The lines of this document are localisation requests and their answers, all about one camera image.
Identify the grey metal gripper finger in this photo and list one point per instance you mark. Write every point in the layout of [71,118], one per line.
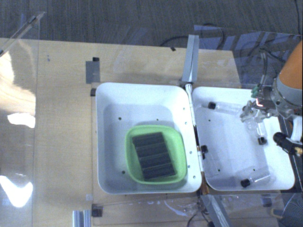
[260,113]
[245,113]

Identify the black cylinder on white bracket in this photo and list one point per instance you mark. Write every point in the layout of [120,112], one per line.
[285,142]

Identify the clear plastic bottle black cap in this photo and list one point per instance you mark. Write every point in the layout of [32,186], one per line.
[210,159]
[222,106]
[256,177]
[261,136]

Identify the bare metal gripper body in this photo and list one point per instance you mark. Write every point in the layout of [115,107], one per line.
[272,100]

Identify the white plastic tray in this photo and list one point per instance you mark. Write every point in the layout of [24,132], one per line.
[232,145]
[111,150]

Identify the green square bowl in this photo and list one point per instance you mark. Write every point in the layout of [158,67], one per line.
[178,150]

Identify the black ribbed block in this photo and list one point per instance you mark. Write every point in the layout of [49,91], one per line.
[155,156]

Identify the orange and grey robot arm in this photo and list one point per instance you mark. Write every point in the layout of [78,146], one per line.
[293,72]

